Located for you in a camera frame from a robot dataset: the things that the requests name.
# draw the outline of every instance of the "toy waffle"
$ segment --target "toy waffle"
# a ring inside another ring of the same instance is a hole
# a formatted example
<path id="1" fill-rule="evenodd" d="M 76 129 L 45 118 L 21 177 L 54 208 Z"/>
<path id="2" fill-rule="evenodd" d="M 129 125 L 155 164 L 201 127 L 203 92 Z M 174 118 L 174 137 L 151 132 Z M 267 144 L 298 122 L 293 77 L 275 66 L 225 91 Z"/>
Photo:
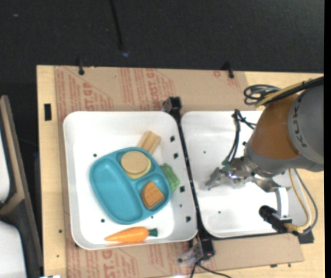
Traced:
<path id="1" fill-rule="evenodd" d="M 128 156 L 139 158 L 139 163 L 133 164 Z M 120 224 L 150 217 L 171 197 L 170 185 L 160 166 L 149 152 L 139 147 L 121 149 L 96 160 L 90 169 L 90 182 L 101 206 Z"/>

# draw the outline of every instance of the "cardboard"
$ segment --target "cardboard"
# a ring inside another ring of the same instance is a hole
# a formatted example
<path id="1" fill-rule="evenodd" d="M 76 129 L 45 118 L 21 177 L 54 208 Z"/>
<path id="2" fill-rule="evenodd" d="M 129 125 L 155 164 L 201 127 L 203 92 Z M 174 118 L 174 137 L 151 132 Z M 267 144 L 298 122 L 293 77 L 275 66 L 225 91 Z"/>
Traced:
<path id="1" fill-rule="evenodd" d="M 53 78 L 55 88 L 49 89 L 56 94 L 56 99 L 53 100 L 54 96 L 49 96 L 52 98 L 52 101 L 48 103 L 51 107 L 49 109 L 45 106 L 44 109 L 47 123 L 55 122 L 54 114 L 57 114 L 57 138 L 60 146 L 65 239 L 59 238 L 58 242 L 65 244 L 65 254 L 58 254 L 57 258 L 60 260 L 65 258 L 66 264 L 59 262 L 59 266 L 55 269 L 65 266 L 66 268 L 58 274 L 69 278 L 147 278 L 189 274 L 192 267 L 180 265 L 177 261 L 177 256 L 189 249 L 188 242 L 97 251 L 87 251 L 75 245 L 70 233 L 61 123 L 73 111 L 160 110 L 162 103 L 169 96 L 181 98 L 182 113 L 235 108 L 247 110 L 248 107 L 244 104 L 242 95 L 243 89 L 248 85 L 244 72 L 235 72 L 235 77 L 229 78 L 227 71 L 91 67 L 85 68 L 84 74 L 80 75 L 78 67 L 58 66 L 54 68 Z M 205 264 L 211 270 L 303 260 L 299 242 L 290 234 L 217 240 L 214 241 L 214 245 L 216 255 Z"/>

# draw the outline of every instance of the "blue plate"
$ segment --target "blue plate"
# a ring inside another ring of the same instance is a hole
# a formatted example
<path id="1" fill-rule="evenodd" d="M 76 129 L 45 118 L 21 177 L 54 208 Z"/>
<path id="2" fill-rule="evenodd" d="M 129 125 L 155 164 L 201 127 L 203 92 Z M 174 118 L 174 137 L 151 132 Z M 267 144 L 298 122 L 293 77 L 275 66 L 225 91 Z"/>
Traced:
<path id="1" fill-rule="evenodd" d="M 120 160 L 128 151 L 140 151 L 150 159 L 151 168 L 142 177 L 132 179 L 123 170 Z M 164 200 L 150 210 L 141 199 L 142 188 L 149 181 L 153 181 L 164 195 Z M 133 224 L 157 213 L 171 197 L 171 187 L 160 166 L 151 154 L 138 147 L 121 149 L 99 158 L 90 169 L 90 182 L 101 206 L 120 224 Z"/>

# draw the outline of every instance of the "black floor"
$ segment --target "black floor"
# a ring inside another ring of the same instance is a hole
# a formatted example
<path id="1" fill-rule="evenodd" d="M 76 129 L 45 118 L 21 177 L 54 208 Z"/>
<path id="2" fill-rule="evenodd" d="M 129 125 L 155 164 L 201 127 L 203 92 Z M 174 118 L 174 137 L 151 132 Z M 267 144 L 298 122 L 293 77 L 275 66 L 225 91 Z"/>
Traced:
<path id="1" fill-rule="evenodd" d="M 32 196 L 36 65 L 323 73 L 324 17 L 325 0 L 0 0 L 0 96 Z"/>

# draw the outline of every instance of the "orange carrot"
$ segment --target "orange carrot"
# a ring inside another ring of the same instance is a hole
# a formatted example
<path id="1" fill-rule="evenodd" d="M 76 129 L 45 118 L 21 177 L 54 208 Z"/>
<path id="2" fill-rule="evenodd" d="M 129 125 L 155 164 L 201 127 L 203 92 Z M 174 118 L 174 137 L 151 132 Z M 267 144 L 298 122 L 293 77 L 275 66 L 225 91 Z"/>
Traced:
<path id="1" fill-rule="evenodd" d="M 157 229 L 148 230 L 143 226 L 125 229 L 118 233 L 112 234 L 105 238 L 105 241 L 121 242 L 121 243 L 140 243 L 145 241 L 148 236 L 158 236 Z"/>

